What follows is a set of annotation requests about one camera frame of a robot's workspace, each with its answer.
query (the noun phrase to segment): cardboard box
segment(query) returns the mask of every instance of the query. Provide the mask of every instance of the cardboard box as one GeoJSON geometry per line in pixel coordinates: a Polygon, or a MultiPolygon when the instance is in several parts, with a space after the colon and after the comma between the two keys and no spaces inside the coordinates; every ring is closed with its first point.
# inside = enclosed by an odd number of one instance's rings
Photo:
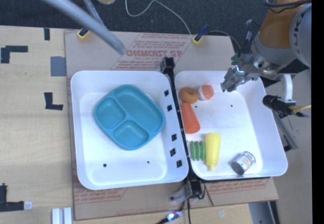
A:
{"type": "MultiPolygon", "coordinates": [[[[70,81],[81,70],[156,70],[163,57],[174,58],[175,74],[183,70],[227,70],[234,54],[230,38],[204,36],[199,45],[194,45],[190,35],[116,32],[115,36],[127,48],[120,56],[94,34],[79,40],[76,33],[76,30],[65,33],[75,219],[179,209],[181,203],[170,203],[169,194],[179,190],[182,182],[98,191],[80,184],[76,174],[70,81]]],[[[272,178],[207,183],[206,189],[204,199],[193,200],[191,208],[278,199],[272,178]]]]}

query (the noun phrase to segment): brown donut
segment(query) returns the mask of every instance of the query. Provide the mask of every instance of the brown donut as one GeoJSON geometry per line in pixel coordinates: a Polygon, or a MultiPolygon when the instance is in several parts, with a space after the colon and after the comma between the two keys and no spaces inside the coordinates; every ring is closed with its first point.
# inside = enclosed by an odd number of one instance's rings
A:
{"type": "Polygon", "coordinates": [[[180,98],[183,102],[195,103],[199,98],[199,93],[196,89],[184,87],[180,90],[180,98]]]}

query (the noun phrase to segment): robotic arm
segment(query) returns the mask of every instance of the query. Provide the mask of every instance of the robotic arm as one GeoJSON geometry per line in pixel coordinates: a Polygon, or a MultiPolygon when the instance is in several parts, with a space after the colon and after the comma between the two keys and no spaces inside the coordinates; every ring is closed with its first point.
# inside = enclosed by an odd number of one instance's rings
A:
{"type": "MultiPolygon", "coordinates": [[[[231,92],[240,84],[257,80],[259,76],[273,81],[283,79],[286,83],[287,76],[291,78],[292,74],[298,73],[289,70],[295,61],[311,70],[312,0],[262,1],[269,11],[252,40],[250,51],[239,52],[232,57],[235,68],[228,69],[221,83],[223,92],[231,92]]],[[[264,99],[264,104],[271,108],[269,99],[264,99]]],[[[286,103],[287,108],[292,106],[289,96],[270,100],[286,103]]],[[[288,110],[282,115],[292,113],[288,110]]]]}

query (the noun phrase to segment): white tray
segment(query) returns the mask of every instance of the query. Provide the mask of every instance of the white tray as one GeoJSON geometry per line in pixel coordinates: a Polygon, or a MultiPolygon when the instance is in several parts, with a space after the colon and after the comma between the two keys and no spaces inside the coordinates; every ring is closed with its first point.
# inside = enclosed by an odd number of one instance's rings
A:
{"type": "Polygon", "coordinates": [[[182,71],[175,77],[179,103],[179,92],[183,87],[198,88],[208,84],[215,91],[210,100],[198,100],[192,104],[200,130],[186,134],[186,139],[190,149],[191,141],[204,141],[209,132],[219,133],[218,164],[210,171],[204,161],[191,160],[192,170],[209,181],[284,174],[288,167],[287,158],[272,112],[262,103],[266,95],[262,81],[249,81],[235,91],[222,92],[220,83],[225,74],[226,71],[182,71]],[[244,151],[255,156],[256,164],[239,176],[230,164],[244,151]]]}
{"type": "Polygon", "coordinates": [[[91,190],[179,182],[189,167],[168,78],[156,71],[80,71],[71,79],[77,176],[91,190]],[[124,150],[98,126],[96,104],[131,84],[165,115],[162,131],[137,150],[124,150]]]}

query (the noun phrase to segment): yellow corn toy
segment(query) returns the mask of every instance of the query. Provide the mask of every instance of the yellow corn toy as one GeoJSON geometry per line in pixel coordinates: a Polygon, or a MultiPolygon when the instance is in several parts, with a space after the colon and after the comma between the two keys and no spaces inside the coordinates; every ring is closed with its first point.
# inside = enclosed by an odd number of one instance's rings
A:
{"type": "Polygon", "coordinates": [[[218,133],[207,133],[205,135],[206,165],[213,171],[218,163],[221,136],[218,133]]]}

